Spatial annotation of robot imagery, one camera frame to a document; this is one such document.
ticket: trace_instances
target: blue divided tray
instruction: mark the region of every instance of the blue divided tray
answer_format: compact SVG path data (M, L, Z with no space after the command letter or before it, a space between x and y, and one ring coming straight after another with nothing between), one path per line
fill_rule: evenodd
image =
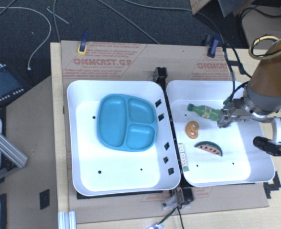
M124 94L104 97L97 116L97 134L106 147L145 151L156 139L157 118L148 101Z

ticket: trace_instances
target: blue and yellow clamp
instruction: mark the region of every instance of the blue and yellow clamp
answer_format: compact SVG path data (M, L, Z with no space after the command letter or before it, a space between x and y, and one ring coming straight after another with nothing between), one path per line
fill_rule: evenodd
M77 52L78 52L78 54L81 55L81 56L85 55L86 50L87 50L86 42L87 42L88 34L89 34L88 31L85 31L85 32L84 32L83 38L82 38L82 41L81 41L81 44L79 44L79 46L78 46L78 51L77 51Z

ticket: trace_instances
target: black fabric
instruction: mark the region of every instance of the black fabric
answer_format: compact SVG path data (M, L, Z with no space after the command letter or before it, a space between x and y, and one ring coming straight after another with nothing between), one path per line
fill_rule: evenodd
M0 0L6 6L12 0ZM207 34L216 35L214 26L203 16L186 11L163 11L137 7L119 0L103 0L140 26L160 44L201 45ZM139 4L190 9L189 0L130 0ZM7 10L0 16L0 63L12 65L22 77L34 85L50 75L50 42L57 42L52 10L54 0L18 0L12 6L27 7L43 13L52 24L52 33L45 45L27 63L32 52L46 38L49 26L39 14L28 10ZM271 5L279 0L259 0ZM237 48L245 45L239 37L238 19L232 14L225 18L217 0L201 11L220 29L226 41ZM56 14L69 24L57 20L61 40L81 40L89 30L89 41L155 43L115 12L95 0L58 0Z

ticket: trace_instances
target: green bottle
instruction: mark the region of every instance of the green bottle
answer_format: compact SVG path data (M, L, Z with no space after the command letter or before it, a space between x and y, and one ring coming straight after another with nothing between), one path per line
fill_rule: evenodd
M187 110L196 112L199 116L217 121L219 119L219 109L213 109L209 106L201 105L194 106L193 104L189 104Z

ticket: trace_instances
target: brown donut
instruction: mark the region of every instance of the brown donut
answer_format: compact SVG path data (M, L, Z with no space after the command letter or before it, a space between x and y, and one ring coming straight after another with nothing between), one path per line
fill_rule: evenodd
M199 124L196 121L190 121L185 127L185 132L191 139L195 139L198 137L198 129Z

